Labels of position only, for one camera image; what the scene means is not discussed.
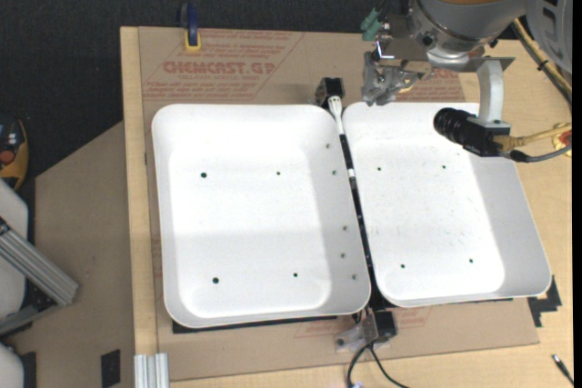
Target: wooden table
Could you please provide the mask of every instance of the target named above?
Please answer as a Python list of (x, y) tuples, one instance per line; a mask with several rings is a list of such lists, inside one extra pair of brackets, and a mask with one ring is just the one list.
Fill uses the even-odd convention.
[[(139, 28), (121, 29), (122, 73), (125, 108), (131, 268), (134, 304), (135, 351), (158, 352), (156, 307), (151, 260), (145, 137), (140, 75)], [(521, 45), (504, 42), (496, 55), (511, 55), (516, 62), (506, 71), (504, 119), (513, 125), (512, 134), (532, 134), (557, 122), (570, 121), (563, 98), (536, 70)], [(474, 76), (461, 76), (467, 100), (478, 99)], [(545, 152), (548, 145), (534, 147)], [(554, 365), (558, 354), (573, 374), (573, 287), (572, 287), (572, 165), (560, 156), (541, 164), (521, 164), (518, 171), (527, 195), (548, 261), (562, 299), (556, 313), (545, 313), (539, 329), (540, 344), (503, 350), (454, 353), (407, 358), (386, 363), (388, 372), (406, 386), (569, 386)], [(346, 367), (257, 373), (234, 377), (172, 383), (173, 387), (343, 387)], [(354, 379), (366, 388), (389, 386), (374, 363), (359, 363)]]

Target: robotic arm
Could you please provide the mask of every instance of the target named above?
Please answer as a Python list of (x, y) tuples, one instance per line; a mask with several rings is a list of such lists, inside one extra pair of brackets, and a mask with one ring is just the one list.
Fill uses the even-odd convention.
[[(387, 104), (402, 89), (432, 75), (433, 67), (476, 72), (479, 115), (443, 109), (435, 118), (436, 130), (481, 156), (533, 161), (519, 151), (511, 155), (518, 138), (511, 138), (509, 124), (501, 121), (502, 73), (513, 59), (483, 57), (483, 46), (513, 24), (571, 104), (571, 85), (558, 68), (572, 72), (572, 10), (573, 0), (409, 0), (407, 15), (388, 15), (377, 22), (375, 50), (365, 56), (363, 100)], [(517, 20), (524, 15), (537, 44)], [(553, 64), (541, 63), (545, 57), (540, 48)]]

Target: orange and black device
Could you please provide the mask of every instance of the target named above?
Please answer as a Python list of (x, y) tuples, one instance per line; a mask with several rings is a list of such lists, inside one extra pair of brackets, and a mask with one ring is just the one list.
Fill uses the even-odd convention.
[(28, 141), (20, 120), (0, 114), (0, 177), (15, 190), (28, 169)]

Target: black pen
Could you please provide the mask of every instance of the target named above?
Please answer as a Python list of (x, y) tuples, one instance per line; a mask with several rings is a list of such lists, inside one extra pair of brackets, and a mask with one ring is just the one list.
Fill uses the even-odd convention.
[(567, 370), (567, 368), (564, 365), (564, 363), (562, 362), (562, 360), (559, 357), (557, 357), (555, 354), (552, 355), (552, 358), (554, 359), (554, 362), (556, 363), (557, 368), (560, 369), (560, 372), (563, 373), (572, 384), (574, 384), (574, 379), (570, 375), (570, 372)]

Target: wooden edge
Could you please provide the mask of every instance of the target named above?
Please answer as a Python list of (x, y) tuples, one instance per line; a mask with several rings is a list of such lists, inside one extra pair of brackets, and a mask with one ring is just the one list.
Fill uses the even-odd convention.
[(147, 194), (139, 28), (122, 27), (120, 39), (135, 353), (151, 355), (157, 353), (158, 345)]

